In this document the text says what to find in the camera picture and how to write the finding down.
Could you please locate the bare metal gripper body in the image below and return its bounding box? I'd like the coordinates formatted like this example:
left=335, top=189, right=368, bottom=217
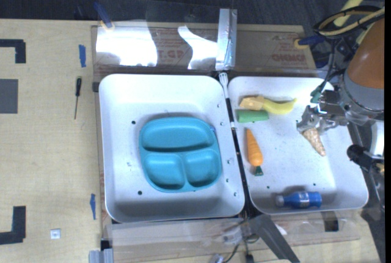
left=318, top=89, right=386, bottom=127

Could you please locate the yellow banana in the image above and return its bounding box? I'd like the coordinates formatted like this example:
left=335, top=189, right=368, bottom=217
left=261, top=96, right=298, bottom=116

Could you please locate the white plastic tray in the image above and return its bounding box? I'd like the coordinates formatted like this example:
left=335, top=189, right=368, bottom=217
left=227, top=75, right=370, bottom=216
left=98, top=73, right=246, bottom=224

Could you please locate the green cylinder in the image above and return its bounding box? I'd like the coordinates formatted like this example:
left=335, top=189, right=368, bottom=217
left=235, top=109, right=270, bottom=124

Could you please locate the yellow cheese wedge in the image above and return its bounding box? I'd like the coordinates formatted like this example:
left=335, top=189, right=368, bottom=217
left=238, top=95, right=265, bottom=111

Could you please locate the orange carrot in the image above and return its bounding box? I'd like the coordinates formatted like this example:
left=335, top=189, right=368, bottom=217
left=246, top=128, right=265, bottom=177

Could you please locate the thin black and white rod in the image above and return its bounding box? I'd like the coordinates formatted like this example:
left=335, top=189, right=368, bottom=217
left=218, top=72, right=250, bottom=217

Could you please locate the blue bottle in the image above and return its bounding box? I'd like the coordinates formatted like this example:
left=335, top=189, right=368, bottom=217
left=274, top=191, right=323, bottom=210

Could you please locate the blue divided plate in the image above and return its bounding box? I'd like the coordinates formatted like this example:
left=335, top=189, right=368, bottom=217
left=138, top=116, right=222, bottom=194

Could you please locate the black screwdriver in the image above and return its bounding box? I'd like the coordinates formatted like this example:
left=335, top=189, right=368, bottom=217
left=73, top=76, right=83, bottom=120

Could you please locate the black cylinder on white bracket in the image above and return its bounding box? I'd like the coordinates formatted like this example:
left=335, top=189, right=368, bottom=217
left=346, top=120, right=386, bottom=171

